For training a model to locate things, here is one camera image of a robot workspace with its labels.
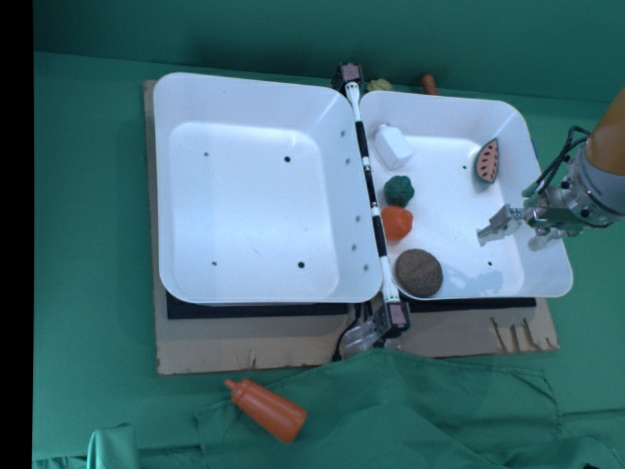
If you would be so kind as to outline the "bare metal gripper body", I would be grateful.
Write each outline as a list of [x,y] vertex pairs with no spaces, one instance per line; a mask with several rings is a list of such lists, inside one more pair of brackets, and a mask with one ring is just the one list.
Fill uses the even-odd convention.
[[525,221],[537,235],[576,236],[611,225],[611,213],[583,188],[532,185],[523,197]]

